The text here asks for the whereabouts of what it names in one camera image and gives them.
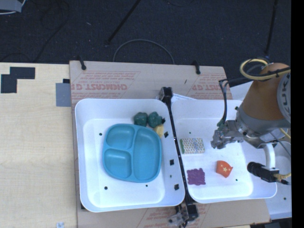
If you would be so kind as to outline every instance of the yellow object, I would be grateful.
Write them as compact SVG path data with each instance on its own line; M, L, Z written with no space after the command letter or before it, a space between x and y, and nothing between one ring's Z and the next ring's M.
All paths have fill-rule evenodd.
M243 76L245 76L246 78L249 78L249 79L253 79L253 80L266 80L266 79L271 79L273 77L276 77L276 76L281 76L283 74L287 74L287 73L290 73L291 70L286 70L286 71L283 71L283 72L279 72L279 73L276 73L276 74L270 74L270 75L267 75L267 76L251 76L249 74L247 74L245 71L244 71L244 67L247 63L249 62L260 62L260 63L263 63L266 67L269 65L268 62L266 62L265 60L262 60L262 59L249 59L249 60L246 60L245 62L243 62L240 66L240 72Z
M162 138L162 136L163 136L163 124L154 127L153 130L158 134L158 136L160 138Z
M291 136L288 133L286 133L282 128L280 128L280 131L284 133L284 135L291 140Z
M274 174L274 177L276 177L279 181L282 180L282 179L285 179L287 177L291 177L291 172L286 174L286 175L282 175L282 174Z

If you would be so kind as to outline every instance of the light wood surface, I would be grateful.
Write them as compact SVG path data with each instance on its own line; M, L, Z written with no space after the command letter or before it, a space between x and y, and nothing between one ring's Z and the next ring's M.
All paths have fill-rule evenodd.
M0 227L77 227L71 107L56 106L56 83L69 65L35 67L17 93L0 94Z

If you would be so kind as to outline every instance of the dark carpet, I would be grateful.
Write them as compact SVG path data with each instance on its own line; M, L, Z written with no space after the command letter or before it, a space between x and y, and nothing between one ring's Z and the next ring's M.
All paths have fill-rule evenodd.
M1 62L196 61L228 79L250 58L291 64L291 0L27 0L7 12Z

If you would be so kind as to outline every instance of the black tape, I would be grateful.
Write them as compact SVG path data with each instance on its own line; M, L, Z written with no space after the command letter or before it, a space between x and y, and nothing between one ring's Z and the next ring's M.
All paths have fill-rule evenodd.
M1 93L17 93L17 79L35 79L34 67L10 67L9 72L1 75Z

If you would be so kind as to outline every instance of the blue plate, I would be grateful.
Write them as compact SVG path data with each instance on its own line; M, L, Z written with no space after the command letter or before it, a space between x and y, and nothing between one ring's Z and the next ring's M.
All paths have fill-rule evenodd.
M104 169L120 180L150 182L161 169L161 143L158 134L148 127L115 124L104 137Z

